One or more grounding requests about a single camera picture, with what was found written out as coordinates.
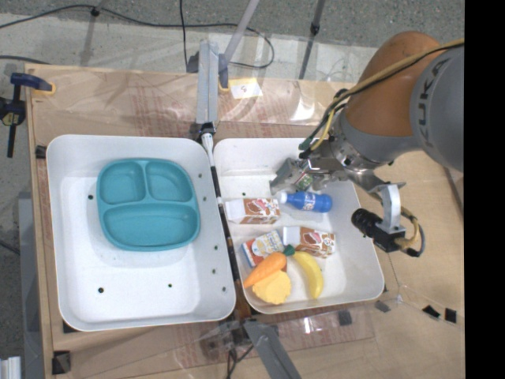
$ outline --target orange carrot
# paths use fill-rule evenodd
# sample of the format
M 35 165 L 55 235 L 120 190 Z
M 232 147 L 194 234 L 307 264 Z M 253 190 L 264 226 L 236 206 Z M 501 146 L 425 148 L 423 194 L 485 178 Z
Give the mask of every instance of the orange carrot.
M 280 252 L 268 254 L 264 260 L 254 267 L 249 276 L 244 280 L 244 288 L 251 287 L 263 278 L 283 269 L 286 263 L 287 259 L 285 254 Z

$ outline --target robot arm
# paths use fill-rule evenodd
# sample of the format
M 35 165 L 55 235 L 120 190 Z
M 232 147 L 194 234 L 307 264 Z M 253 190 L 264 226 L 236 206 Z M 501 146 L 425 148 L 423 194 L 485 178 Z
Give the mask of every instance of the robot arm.
M 410 245 L 423 236 L 422 229 L 407 240 L 399 224 L 405 216 L 418 227 L 400 205 L 398 190 L 405 183 L 386 183 L 374 170 L 403 153 L 424 150 L 443 166 L 463 172 L 463 85 L 462 39 L 440 45 L 420 32 L 393 36 L 377 50 L 357 85 L 335 95 L 320 125 L 301 144 L 299 159 L 287 159 L 277 171 L 271 192 L 321 190 L 349 179 L 384 209 L 382 219 L 356 212 L 355 226 L 383 250 L 419 255 Z

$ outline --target yellow toy cheese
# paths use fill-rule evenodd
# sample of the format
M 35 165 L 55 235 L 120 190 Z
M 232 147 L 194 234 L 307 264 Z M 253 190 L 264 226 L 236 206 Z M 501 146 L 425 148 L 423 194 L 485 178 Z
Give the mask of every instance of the yellow toy cheese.
M 261 300 L 280 305 L 291 293 L 291 280 L 284 271 L 277 271 L 256 282 L 252 286 L 252 291 Z

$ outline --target toy carrot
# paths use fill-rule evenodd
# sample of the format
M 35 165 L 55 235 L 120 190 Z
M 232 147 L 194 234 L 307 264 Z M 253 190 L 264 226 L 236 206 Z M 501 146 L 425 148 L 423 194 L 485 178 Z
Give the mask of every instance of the toy carrot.
M 283 269 L 287 263 L 286 256 L 292 255 L 293 253 L 294 248 L 292 246 L 287 246 L 283 253 L 275 252 L 268 254 L 264 260 L 254 267 L 249 276 L 244 280 L 244 288 L 251 287 L 256 282 Z

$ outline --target clamp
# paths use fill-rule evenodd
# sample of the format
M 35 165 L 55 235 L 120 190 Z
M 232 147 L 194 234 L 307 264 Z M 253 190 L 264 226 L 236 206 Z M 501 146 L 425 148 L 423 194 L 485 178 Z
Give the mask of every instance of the clamp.
M 10 82 L 14 84 L 14 94 L 12 100 L 0 97 L 0 119 L 5 126 L 9 127 L 9 143 L 7 146 L 7 157 L 13 157 L 14 139 L 16 138 L 16 128 L 23 123 L 26 118 L 25 101 L 21 100 L 21 87 L 31 87 L 44 92 L 54 92 L 54 85 L 47 83 L 37 76 L 26 73 L 12 73 Z

